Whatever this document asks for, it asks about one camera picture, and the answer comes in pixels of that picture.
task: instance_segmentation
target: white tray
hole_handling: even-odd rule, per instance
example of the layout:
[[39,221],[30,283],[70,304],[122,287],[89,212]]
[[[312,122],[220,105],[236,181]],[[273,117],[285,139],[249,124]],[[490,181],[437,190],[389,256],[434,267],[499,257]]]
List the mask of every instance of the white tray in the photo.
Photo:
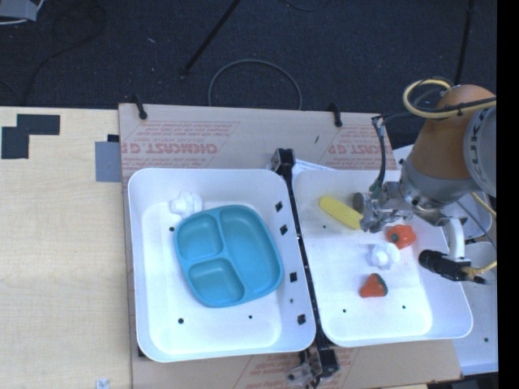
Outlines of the white tray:
[[[201,195],[204,209],[241,204],[258,212],[283,263],[283,280],[275,291],[226,308],[210,308],[195,298],[169,230],[181,220],[169,202],[182,190]],[[265,169],[142,169],[129,181],[128,199],[137,340],[147,357],[185,361],[310,346],[315,320],[290,198],[280,176]]]
[[[418,217],[393,223],[410,224],[417,240],[401,250],[399,263],[382,270],[371,264],[370,256],[374,244],[387,242],[385,229],[379,233],[354,230],[320,209],[322,196],[351,200],[354,193],[367,192],[377,176],[378,172],[372,170],[307,170],[294,179],[324,334],[345,347],[466,336],[473,320],[461,284],[418,264],[418,255],[424,249],[448,253],[442,228]],[[386,172],[389,181],[397,181],[399,176],[397,171]],[[359,289],[372,272],[385,280],[385,297],[359,296]]]

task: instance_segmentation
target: black clip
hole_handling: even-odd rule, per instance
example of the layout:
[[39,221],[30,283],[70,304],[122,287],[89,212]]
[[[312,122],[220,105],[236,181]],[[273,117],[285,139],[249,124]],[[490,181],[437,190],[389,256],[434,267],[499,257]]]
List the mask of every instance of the black clip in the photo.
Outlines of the black clip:
[[139,118],[141,120],[145,120],[148,118],[148,113],[144,111],[143,103],[140,101],[139,95],[133,94],[131,96],[131,103],[137,104],[137,109],[139,110]]
[[341,113],[339,112],[337,106],[332,102],[326,110],[330,113],[333,113],[333,117],[335,118],[335,126],[339,128],[342,127]]

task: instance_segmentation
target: wooden surface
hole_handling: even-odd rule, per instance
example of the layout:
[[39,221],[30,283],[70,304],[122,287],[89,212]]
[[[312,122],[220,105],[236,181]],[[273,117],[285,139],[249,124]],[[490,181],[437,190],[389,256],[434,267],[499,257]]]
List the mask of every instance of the wooden surface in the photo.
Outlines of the wooden surface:
[[[0,108],[0,126],[22,110]],[[29,158],[0,160],[0,387],[131,387],[121,183],[96,182],[116,110],[61,115]]]

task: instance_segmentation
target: robotic arm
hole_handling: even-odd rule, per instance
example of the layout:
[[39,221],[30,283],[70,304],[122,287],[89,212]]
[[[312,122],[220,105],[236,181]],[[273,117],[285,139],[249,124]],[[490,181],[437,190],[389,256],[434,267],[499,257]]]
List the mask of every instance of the robotic arm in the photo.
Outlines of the robotic arm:
[[[408,100],[415,88],[425,84],[445,88],[433,110],[419,109]],[[387,223],[413,216],[445,227],[449,254],[424,250],[420,263],[450,280],[464,280],[470,261],[464,259],[461,222],[442,211],[475,191],[496,197],[495,96],[475,85],[451,87],[442,79],[427,79],[405,90],[404,104],[426,121],[402,165],[401,178],[398,182],[379,180],[370,194],[357,193],[354,209],[362,214],[361,229],[373,233]]]

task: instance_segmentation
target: blue divided tray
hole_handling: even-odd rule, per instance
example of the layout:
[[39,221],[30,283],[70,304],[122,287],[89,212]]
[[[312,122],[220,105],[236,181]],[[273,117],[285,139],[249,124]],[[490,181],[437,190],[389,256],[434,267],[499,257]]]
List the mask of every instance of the blue divided tray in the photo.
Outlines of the blue divided tray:
[[281,258],[264,221],[242,205],[216,207],[182,220],[174,248],[196,297],[228,307],[263,297],[283,277]]

